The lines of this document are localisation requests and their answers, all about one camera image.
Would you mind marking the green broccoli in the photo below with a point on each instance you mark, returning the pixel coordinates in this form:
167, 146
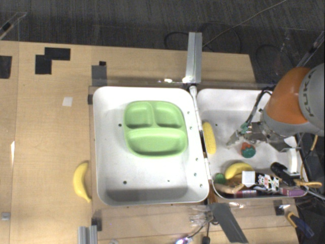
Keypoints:
220, 178

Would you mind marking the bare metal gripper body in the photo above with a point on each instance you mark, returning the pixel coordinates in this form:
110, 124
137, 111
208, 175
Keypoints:
257, 132

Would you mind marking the green divided plate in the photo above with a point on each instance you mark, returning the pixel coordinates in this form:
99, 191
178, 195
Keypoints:
155, 138

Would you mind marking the purple packet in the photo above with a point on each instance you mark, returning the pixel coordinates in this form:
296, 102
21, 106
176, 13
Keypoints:
292, 191

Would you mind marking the black and white patterned carton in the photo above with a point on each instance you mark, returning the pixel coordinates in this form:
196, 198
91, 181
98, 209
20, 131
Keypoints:
267, 182

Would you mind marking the white plastic tray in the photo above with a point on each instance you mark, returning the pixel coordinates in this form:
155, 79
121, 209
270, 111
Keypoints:
228, 105
152, 182

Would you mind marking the tan bread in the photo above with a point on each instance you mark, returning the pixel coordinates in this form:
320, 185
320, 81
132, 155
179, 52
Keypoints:
227, 187

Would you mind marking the dark red box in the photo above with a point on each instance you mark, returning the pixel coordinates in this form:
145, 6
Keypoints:
245, 194

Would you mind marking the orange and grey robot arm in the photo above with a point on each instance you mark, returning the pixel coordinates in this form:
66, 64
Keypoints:
287, 103

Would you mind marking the white cube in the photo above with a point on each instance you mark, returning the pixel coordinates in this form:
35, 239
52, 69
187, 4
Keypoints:
248, 178

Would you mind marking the black cylinder on white bracket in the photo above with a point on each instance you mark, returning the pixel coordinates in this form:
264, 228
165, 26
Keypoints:
280, 171

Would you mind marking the yellow banana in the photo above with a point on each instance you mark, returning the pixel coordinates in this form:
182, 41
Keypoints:
237, 168
79, 182

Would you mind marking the yellow corn cob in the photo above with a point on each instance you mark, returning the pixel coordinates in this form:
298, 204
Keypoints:
209, 137

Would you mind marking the red and green toy vegetable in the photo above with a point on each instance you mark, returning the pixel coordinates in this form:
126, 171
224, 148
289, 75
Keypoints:
248, 151

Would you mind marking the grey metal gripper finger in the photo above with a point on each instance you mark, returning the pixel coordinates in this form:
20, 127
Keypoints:
233, 137

